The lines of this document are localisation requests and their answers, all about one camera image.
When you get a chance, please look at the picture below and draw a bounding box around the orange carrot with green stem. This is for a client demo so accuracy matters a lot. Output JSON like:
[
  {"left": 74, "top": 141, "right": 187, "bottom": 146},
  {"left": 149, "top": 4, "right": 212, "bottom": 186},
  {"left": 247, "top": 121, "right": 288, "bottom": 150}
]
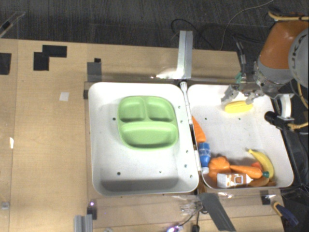
[{"left": 229, "top": 164, "right": 270, "bottom": 179}]

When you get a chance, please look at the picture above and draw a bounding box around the brown bread roll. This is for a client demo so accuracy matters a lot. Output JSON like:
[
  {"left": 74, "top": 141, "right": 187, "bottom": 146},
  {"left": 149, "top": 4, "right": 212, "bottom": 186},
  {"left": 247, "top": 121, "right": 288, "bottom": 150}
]
[{"left": 248, "top": 176, "right": 270, "bottom": 188}]

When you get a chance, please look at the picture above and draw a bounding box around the white plastic tray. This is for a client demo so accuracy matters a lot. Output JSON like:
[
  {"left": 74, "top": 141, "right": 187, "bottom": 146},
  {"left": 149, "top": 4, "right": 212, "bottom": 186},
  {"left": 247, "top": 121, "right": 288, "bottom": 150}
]
[
  {"left": 87, "top": 81, "right": 200, "bottom": 197},
  {"left": 187, "top": 84, "right": 295, "bottom": 191}
]

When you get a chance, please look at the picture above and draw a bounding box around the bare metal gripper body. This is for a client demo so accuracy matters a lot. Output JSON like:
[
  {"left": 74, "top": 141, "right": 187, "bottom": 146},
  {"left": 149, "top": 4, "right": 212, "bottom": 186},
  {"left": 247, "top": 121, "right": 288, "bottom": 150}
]
[{"left": 237, "top": 72, "right": 282, "bottom": 99}]

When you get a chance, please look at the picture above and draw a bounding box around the yellow banana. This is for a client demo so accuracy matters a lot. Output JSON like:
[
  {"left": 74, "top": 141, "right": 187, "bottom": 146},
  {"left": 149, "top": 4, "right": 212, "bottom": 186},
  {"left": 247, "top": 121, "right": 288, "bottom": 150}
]
[{"left": 248, "top": 148, "right": 275, "bottom": 180}]

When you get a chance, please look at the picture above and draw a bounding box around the white and brown carton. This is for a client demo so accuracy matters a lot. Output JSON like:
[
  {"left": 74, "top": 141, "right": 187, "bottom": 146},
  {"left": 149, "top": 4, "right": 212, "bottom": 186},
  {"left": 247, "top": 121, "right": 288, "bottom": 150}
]
[{"left": 216, "top": 173, "right": 254, "bottom": 189}]

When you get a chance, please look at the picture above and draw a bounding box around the orange pumpkin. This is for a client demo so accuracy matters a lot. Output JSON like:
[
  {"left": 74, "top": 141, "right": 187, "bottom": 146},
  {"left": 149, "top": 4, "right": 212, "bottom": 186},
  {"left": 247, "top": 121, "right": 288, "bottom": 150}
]
[{"left": 208, "top": 156, "right": 231, "bottom": 182}]

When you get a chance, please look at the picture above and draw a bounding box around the yellow corn cob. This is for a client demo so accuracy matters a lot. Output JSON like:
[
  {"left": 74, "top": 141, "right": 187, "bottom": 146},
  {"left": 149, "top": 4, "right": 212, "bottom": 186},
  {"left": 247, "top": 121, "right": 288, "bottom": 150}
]
[{"left": 224, "top": 100, "right": 254, "bottom": 114}]

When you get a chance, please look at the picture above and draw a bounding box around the green divided plate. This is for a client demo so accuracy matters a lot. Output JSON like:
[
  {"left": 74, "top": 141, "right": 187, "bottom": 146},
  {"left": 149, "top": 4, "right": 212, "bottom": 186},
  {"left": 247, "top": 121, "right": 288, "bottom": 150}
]
[{"left": 117, "top": 95, "right": 180, "bottom": 151}]

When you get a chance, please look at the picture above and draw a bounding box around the black cylinder on white bracket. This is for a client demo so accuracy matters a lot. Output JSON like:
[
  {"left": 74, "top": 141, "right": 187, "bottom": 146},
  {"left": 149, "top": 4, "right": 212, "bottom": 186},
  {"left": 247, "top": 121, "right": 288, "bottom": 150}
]
[{"left": 264, "top": 93, "right": 296, "bottom": 131}]

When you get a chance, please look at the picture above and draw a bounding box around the blue and white bottle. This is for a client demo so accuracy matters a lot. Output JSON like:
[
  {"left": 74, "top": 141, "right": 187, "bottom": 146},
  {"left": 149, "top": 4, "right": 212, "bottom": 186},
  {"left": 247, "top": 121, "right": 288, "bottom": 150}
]
[{"left": 197, "top": 142, "right": 212, "bottom": 175}]

